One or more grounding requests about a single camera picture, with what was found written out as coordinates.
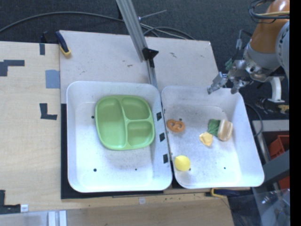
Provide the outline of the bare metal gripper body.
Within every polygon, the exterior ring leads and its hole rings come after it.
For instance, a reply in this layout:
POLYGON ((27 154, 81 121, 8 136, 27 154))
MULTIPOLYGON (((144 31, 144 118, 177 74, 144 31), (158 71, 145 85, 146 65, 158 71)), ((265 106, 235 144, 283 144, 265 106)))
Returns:
POLYGON ((228 77, 236 80, 265 82, 271 75, 271 70, 263 68, 248 56, 238 60, 230 59, 226 63, 226 70, 228 77))

